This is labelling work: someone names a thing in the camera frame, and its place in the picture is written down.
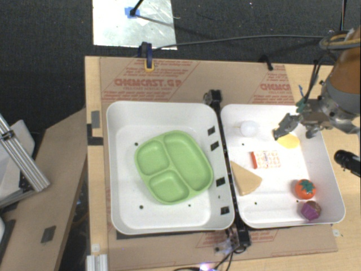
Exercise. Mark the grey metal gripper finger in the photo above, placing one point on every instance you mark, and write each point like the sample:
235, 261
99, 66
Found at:
312, 131
286, 124

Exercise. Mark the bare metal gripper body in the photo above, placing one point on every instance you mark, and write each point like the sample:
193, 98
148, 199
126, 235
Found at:
324, 117

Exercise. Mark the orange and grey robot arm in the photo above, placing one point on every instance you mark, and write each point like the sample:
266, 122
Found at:
348, 69

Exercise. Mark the yellow round toy food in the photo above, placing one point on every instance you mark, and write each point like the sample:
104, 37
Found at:
289, 142

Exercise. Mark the white ball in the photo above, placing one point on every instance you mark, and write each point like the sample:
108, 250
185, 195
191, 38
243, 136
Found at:
248, 128

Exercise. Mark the red and white packet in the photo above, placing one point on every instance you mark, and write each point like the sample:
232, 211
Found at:
266, 159

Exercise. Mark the orange tomato with green top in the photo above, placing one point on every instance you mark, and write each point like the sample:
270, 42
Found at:
304, 190

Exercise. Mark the thin black rod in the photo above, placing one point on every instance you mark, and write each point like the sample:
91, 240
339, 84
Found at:
225, 157

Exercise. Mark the tan cheese wedge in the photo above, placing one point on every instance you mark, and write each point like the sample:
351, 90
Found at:
245, 181

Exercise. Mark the white plastic tray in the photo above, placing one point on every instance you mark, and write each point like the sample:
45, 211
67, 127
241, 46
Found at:
127, 179
282, 202

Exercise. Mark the purple cupcake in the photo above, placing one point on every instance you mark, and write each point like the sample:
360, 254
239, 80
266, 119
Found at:
310, 210

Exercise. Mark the green divided plate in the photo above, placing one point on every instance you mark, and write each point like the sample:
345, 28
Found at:
180, 162

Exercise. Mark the brown cardboard board red print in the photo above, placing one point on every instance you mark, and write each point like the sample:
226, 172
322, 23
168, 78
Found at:
175, 78

